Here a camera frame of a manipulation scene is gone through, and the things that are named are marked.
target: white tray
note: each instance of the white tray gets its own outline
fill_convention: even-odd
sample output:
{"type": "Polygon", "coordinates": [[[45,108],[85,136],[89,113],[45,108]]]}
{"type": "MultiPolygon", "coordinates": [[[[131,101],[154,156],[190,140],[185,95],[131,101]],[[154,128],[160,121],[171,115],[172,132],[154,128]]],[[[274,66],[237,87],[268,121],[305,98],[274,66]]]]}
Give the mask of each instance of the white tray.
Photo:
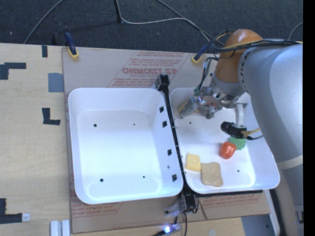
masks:
{"type": "MultiPolygon", "coordinates": [[[[199,155],[201,163],[218,162],[223,185],[221,187],[204,185],[200,172],[185,170],[189,187],[200,194],[275,188],[279,184],[280,175],[265,139],[247,141],[244,149],[235,151],[229,159],[223,159],[219,156],[220,146],[228,140],[229,135],[221,131],[221,123],[224,121],[235,123],[235,110],[222,109],[211,119],[206,119],[201,113],[193,113],[181,119],[178,108],[192,96],[193,88],[177,88],[170,94],[183,166],[185,167],[187,153],[199,155]]],[[[250,96],[245,93],[238,102],[248,104],[244,109],[244,125],[248,130],[256,129],[258,124],[253,114],[250,96]]]]}
{"type": "Polygon", "coordinates": [[[78,88],[68,98],[74,186],[101,204],[183,188],[164,97],[151,88],[78,88]]]}

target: toy tomato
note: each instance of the toy tomato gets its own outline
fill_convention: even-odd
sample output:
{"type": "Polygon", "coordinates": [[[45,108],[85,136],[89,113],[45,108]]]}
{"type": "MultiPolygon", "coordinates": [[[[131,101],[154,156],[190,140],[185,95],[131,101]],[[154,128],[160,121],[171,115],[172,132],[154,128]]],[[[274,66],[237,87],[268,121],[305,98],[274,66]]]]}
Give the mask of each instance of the toy tomato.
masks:
{"type": "Polygon", "coordinates": [[[230,142],[222,143],[220,147],[220,156],[224,159],[229,159],[235,152],[236,145],[230,142]]]}

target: cardboard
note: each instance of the cardboard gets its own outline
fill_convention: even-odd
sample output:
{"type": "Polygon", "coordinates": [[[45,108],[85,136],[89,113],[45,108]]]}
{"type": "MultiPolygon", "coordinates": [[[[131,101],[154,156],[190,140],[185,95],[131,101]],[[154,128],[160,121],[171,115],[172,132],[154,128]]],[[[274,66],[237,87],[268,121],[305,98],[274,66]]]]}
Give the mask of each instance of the cardboard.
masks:
{"type": "MultiPolygon", "coordinates": [[[[71,140],[67,98],[80,87],[152,87],[159,74],[168,74],[169,90],[195,87],[199,84],[204,55],[192,63],[194,54],[114,49],[78,48],[79,57],[72,59],[63,49],[64,102],[68,165],[70,175],[70,204],[72,233],[94,232],[122,228],[170,224],[172,217],[164,216],[164,208],[177,198],[129,201],[103,205],[81,202],[74,191],[71,140]]],[[[212,62],[210,72],[216,63],[212,62]]],[[[270,213],[263,193],[200,198],[200,209],[188,214],[188,221],[240,217],[270,213]]]]}

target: wooden surface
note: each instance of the wooden surface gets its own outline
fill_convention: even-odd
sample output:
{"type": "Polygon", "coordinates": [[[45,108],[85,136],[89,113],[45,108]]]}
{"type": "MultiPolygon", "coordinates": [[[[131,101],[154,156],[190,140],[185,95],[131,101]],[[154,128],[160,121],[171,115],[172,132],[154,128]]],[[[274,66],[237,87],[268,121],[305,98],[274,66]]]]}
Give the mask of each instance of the wooden surface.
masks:
{"type": "MultiPolygon", "coordinates": [[[[48,92],[48,73],[63,73],[62,48],[0,44],[0,64],[25,62],[26,69],[10,69],[0,80],[0,198],[6,214],[30,213],[31,221],[0,225],[0,236],[49,235],[50,221],[70,219],[64,96],[48,92]],[[44,125],[42,108],[61,124],[44,125]]],[[[240,218],[188,223],[188,236],[244,236],[240,218]]],[[[106,231],[80,236],[150,236],[161,227],[106,231]]],[[[183,235],[181,231],[174,235],[183,235]]]]}

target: yellow block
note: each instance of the yellow block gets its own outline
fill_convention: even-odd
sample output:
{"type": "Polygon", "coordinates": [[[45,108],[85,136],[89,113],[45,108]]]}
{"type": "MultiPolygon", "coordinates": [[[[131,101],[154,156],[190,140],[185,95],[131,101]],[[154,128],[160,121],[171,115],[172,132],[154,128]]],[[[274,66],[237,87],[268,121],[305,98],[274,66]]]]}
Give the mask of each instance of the yellow block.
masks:
{"type": "Polygon", "coordinates": [[[187,153],[185,169],[197,172],[200,171],[201,165],[199,155],[187,153]]]}

